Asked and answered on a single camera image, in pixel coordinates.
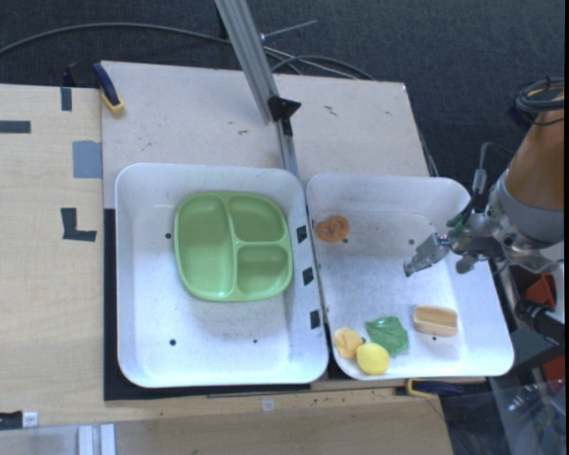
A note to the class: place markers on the tan hot dog bun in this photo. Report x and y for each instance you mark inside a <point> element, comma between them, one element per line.
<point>435,320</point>

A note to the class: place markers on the green divided plate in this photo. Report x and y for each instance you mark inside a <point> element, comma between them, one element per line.
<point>208,249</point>

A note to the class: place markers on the yellow orange toy food piece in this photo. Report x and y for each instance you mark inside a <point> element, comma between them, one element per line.
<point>345,341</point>

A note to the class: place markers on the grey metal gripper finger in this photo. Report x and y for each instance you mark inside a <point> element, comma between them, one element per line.
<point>427,253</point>
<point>465,264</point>

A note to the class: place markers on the yellow lemon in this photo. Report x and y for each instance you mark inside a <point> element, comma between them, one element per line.
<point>372,359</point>

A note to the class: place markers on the white plastic tray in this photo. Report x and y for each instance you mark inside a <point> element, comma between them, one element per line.
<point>208,339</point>
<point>374,278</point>

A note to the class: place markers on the black cylinder on white bracket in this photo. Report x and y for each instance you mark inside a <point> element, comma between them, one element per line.
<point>540,318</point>

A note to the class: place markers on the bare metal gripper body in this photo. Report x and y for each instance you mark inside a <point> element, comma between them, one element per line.
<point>486,235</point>

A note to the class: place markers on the brown pretzel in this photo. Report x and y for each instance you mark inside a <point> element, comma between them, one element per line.
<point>323,233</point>

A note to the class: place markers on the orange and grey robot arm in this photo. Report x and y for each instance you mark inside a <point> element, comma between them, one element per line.
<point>538,169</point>

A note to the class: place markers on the green lettuce leaf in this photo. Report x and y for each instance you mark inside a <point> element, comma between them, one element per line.
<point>389,334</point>

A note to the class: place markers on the black block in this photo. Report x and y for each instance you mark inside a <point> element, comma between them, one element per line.
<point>284,107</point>

